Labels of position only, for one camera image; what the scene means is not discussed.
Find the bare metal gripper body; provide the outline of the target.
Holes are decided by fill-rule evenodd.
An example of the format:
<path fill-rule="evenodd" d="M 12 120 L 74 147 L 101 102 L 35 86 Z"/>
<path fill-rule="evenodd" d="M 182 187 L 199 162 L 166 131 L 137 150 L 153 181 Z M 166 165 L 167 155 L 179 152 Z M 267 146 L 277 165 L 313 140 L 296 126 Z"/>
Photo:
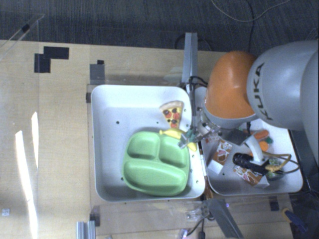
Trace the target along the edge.
<path fill-rule="evenodd" d="M 191 133 L 187 143 L 197 143 L 210 135 L 220 135 L 222 128 L 218 125 L 218 118 L 213 115 L 192 116 L 191 126 L 187 132 Z"/>

